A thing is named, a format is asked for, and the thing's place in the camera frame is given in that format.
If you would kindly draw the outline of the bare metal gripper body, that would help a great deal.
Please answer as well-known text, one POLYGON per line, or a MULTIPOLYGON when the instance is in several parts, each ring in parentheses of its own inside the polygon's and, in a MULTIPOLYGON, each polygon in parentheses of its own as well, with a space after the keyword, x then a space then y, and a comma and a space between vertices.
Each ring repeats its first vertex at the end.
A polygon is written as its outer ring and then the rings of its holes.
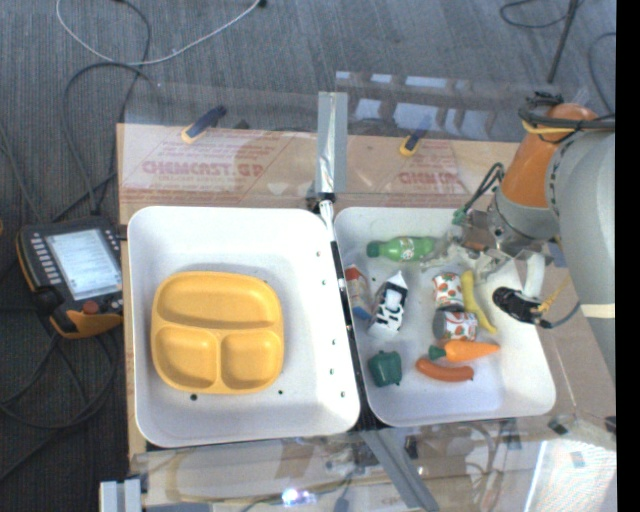
POLYGON ((488 207, 486 211, 460 208, 452 223, 461 228, 460 244, 496 260, 525 259, 543 252, 543 243, 533 237, 535 210, 522 207, 488 207))

